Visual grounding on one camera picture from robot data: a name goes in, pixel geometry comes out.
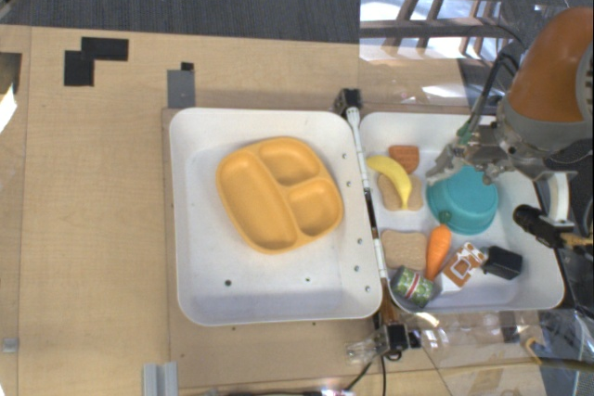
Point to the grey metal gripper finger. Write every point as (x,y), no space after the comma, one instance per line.
(491,174)
(443,164)

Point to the pale wood board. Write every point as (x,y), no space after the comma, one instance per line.
(278,352)

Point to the yellow banana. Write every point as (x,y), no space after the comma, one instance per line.
(396,174)

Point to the orange divided plate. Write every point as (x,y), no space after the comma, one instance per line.
(260,199)

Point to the brown biscuit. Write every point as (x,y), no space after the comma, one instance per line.
(404,155)

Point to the orange carrot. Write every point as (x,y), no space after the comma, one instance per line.
(438,248)

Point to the white plastic tray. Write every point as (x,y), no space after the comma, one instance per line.
(278,297)
(524,287)

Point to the clear plastic bottle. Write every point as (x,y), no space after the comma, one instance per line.
(366,347)

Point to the white and orange carton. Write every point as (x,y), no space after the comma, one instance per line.
(461,269)

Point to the teal bowl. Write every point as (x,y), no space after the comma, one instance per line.
(464,199)

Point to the black cylinder on white bracket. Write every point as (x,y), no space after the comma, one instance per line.
(538,222)

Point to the thin black and white rod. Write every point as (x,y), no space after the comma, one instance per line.
(358,139)

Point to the tan bread slice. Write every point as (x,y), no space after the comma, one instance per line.
(389,195)
(404,248)

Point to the black plastic block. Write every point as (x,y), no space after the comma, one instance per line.
(503,263)

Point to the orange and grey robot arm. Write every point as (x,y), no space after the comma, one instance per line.
(543,74)

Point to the green and white can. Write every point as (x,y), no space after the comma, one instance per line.
(413,285)

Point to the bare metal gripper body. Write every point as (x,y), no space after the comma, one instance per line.
(482,148)

